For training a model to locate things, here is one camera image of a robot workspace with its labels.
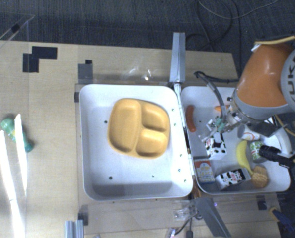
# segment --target wooden table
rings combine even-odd
[[[33,46],[56,47],[57,59],[39,59],[39,73],[23,73],[23,53],[31,53]],[[23,202],[28,238],[64,237],[65,221],[77,220],[83,195],[78,181],[81,170],[76,139],[80,134],[76,129],[74,93],[78,64],[86,60],[92,60],[95,83],[122,80],[146,84],[142,79],[145,73],[150,75],[148,83],[165,83],[169,78],[171,50],[27,42],[9,42],[0,50],[0,121],[7,114],[21,113],[28,137],[35,143],[34,150],[27,155],[28,189]],[[195,70],[220,78],[237,77],[231,54],[187,51],[189,84],[200,84],[192,75]],[[10,158],[11,165],[16,166],[16,160]],[[253,197],[215,200],[233,237],[280,237],[276,222],[267,211],[258,211]],[[279,206],[274,195],[266,196],[266,201],[268,207]],[[167,228],[182,225],[174,221],[170,209],[180,201],[156,201],[153,211],[145,211],[145,203],[124,202],[117,207],[113,202],[89,201],[89,207],[98,213],[99,230],[85,227],[85,237],[92,238],[99,232],[102,238],[163,238]],[[113,216],[118,216],[119,222],[113,223]],[[148,223],[155,223],[156,218],[158,225],[153,228]],[[194,237],[212,237],[204,221],[194,221],[193,225]],[[10,206],[0,174],[0,237],[12,234]]]

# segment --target toy sausage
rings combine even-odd
[[[187,107],[187,109],[186,109],[186,112],[185,112],[186,123],[187,123],[187,127],[188,127],[190,132],[195,132],[196,131],[196,127],[195,127],[194,122],[193,122],[194,109],[195,109],[195,107],[193,105],[189,105]]]
[[[218,112],[221,112],[221,107],[220,107],[220,106],[216,106],[216,107],[214,107],[214,109],[215,109],[216,111],[218,111]]]

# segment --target metal clamp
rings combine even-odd
[[[66,221],[65,238],[84,238],[83,220]]]
[[[173,34],[170,83],[185,82],[185,33]]]

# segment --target black connector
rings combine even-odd
[[[187,232],[186,232],[186,238],[193,238],[193,231],[191,231],[191,230],[188,230]]]
[[[263,145],[259,149],[259,155],[269,161],[278,162],[280,166],[287,169],[295,166],[295,163],[293,162],[295,154],[293,154],[290,158],[286,158],[278,155],[278,153],[281,153],[281,150],[273,146]]]

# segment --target toy banana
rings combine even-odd
[[[242,168],[247,168],[250,175],[253,174],[253,171],[250,168],[250,164],[248,162],[247,156],[246,156],[246,147],[247,147],[247,141],[243,140],[237,145],[236,149],[236,155],[239,165]]]

